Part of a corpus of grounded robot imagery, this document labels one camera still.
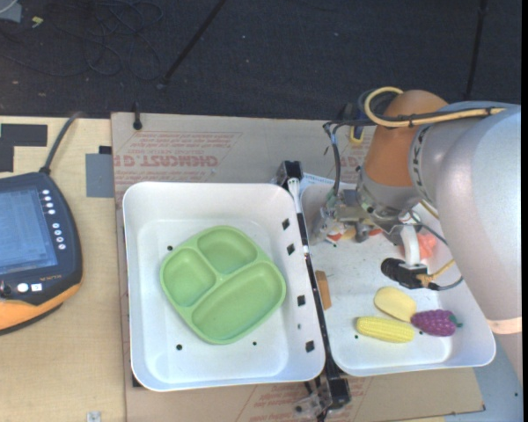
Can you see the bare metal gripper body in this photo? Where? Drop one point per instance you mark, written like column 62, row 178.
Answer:
column 356, row 211

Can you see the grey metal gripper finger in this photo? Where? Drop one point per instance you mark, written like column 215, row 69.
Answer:
column 392, row 235
column 362, row 232

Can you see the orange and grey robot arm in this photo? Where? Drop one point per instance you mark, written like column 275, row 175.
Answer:
column 466, row 169

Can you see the orange and white toy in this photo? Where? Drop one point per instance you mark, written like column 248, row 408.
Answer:
column 339, row 235

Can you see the salmon pink toy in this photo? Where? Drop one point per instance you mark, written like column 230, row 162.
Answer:
column 427, row 245

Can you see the clear plastic bottle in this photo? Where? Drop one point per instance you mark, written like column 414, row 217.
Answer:
column 319, row 227

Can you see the thin black and white rod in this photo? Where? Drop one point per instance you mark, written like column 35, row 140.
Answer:
column 313, row 271

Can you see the pale yellow oval toy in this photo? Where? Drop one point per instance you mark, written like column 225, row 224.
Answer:
column 395, row 302

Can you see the yellow corn cob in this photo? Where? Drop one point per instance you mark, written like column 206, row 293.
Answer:
column 385, row 329

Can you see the purple grapes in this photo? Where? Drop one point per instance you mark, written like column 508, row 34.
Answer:
column 433, row 322

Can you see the brown cardboard board red print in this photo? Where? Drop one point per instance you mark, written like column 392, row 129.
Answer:
column 246, row 156

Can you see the white plastic tray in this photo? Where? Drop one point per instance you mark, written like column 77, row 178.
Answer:
column 229, row 367
column 378, row 358

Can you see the green divided plate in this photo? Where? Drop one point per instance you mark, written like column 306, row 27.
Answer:
column 222, row 284

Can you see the black cylinder on white bracket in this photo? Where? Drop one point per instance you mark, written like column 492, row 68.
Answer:
column 405, row 273

